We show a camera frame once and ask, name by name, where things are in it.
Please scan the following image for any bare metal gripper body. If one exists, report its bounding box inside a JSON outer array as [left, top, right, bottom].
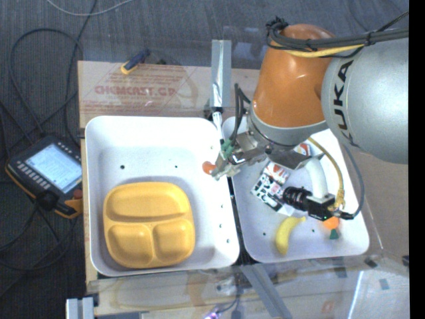
[[227, 131, 277, 168]]

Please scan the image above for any red and white carton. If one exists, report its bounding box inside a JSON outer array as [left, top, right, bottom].
[[263, 162, 290, 186]]

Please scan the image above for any black and white patterned carton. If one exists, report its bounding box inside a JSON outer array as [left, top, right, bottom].
[[250, 173, 294, 213]]

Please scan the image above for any red and white packet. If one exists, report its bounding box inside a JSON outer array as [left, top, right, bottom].
[[294, 142, 313, 158]]

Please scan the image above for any white plastic tray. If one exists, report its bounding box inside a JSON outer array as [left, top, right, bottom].
[[84, 115, 240, 278], [221, 115, 371, 265]]

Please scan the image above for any yellow banana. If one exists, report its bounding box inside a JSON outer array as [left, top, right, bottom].
[[274, 215, 307, 256]]

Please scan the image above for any yellow divided plate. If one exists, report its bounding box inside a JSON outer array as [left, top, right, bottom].
[[102, 181, 196, 270]]

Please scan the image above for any orange carrot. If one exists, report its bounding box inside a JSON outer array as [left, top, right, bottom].
[[322, 215, 341, 241]]

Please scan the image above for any brown cardboard board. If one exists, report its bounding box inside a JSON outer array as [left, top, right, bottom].
[[77, 60, 410, 317]]

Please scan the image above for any black cylinder on white bracket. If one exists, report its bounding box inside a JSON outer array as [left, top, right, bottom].
[[282, 156, 337, 221]]

